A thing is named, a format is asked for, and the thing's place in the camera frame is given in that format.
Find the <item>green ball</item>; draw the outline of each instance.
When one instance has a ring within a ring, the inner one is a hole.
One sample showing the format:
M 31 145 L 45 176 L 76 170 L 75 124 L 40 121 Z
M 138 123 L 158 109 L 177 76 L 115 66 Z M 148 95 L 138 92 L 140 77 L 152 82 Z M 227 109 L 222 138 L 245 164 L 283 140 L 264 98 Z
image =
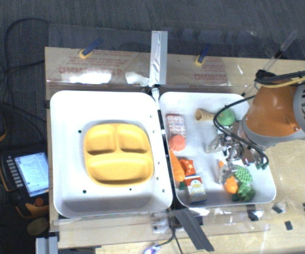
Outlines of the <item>green ball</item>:
M 225 109 L 217 116 L 217 121 L 222 126 L 231 126 L 235 121 L 235 115 L 230 109 Z

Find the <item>screen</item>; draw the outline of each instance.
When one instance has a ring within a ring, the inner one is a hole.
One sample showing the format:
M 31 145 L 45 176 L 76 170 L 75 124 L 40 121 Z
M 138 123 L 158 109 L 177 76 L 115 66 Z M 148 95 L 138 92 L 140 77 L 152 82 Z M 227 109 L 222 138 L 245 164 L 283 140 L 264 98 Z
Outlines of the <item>screen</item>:
M 49 189 L 48 159 L 44 152 L 16 157 L 15 162 L 31 197 Z

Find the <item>brown cylinder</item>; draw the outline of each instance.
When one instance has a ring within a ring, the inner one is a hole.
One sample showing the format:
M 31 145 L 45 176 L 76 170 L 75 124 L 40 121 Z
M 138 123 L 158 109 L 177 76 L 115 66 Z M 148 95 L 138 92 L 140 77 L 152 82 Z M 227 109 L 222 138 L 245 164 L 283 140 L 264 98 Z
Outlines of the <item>brown cylinder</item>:
M 300 130 L 293 110 L 295 91 L 295 86 L 262 86 L 246 114 L 247 127 L 267 137 L 285 137 Z

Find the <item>blue clip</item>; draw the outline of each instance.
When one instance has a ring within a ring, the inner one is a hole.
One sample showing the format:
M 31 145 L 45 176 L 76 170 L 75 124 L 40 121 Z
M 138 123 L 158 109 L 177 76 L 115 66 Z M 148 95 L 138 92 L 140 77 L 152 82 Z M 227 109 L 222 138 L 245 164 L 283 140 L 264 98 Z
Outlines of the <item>blue clip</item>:
M 93 53 L 93 50 L 96 49 L 102 42 L 103 42 L 103 40 L 101 38 L 98 38 L 94 42 L 90 43 L 86 48 L 81 50 L 79 52 L 79 56 L 82 59 L 86 59 L 87 57 L 89 57 Z
M 204 50 L 202 51 L 202 53 L 196 57 L 195 64 L 197 66 L 203 65 L 205 56 L 208 54 L 209 49 L 210 49 L 210 44 L 207 43 L 207 45 L 204 47 Z

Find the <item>yellow cable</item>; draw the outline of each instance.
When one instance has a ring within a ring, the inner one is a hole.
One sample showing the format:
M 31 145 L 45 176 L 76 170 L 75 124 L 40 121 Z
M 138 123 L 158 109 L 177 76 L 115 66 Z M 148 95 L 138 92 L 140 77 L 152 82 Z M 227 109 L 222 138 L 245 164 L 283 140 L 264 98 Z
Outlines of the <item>yellow cable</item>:
M 268 87 L 268 88 L 277 88 L 277 87 L 290 86 L 292 84 L 296 84 L 298 82 L 303 82 L 303 81 L 305 81 L 305 76 L 302 77 L 302 78 L 291 80 L 291 81 L 288 81 L 288 82 L 285 82 L 285 83 L 281 83 L 281 84 L 275 84 L 275 85 L 263 85 L 263 84 L 261 84 L 261 85 L 264 86 L 264 87 Z

